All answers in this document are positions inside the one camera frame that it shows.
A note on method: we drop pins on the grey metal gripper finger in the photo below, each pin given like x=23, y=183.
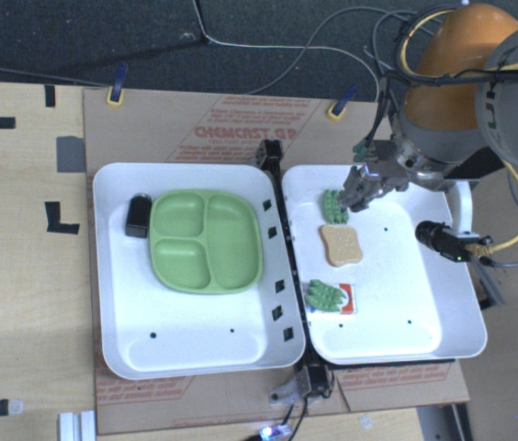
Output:
x=354, y=186
x=368, y=196

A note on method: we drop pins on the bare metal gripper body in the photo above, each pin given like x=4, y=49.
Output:
x=390, y=168

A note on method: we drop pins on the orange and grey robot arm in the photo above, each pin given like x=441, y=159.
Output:
x=456, y=62

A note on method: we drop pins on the tan toy bread slice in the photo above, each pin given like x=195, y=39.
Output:
x=340, y=245

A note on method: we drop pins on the white plastic tray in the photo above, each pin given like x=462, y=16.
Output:
x=194, y=329
x=392, y=292

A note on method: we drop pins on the white red blue carton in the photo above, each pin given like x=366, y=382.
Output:
x=350, y=302

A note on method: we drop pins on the green toy pea pods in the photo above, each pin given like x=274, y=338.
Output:
x=324, y=296

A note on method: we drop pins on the green divided plate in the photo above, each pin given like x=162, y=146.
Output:
x=204, y=239

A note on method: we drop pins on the brown cardboard board, red print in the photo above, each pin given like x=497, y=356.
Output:
x=158, y=127

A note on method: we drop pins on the small black bottle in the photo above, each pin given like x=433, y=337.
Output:
x=138, y=216

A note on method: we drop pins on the black cylinder on white bracket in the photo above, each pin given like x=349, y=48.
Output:
x=442, y=239

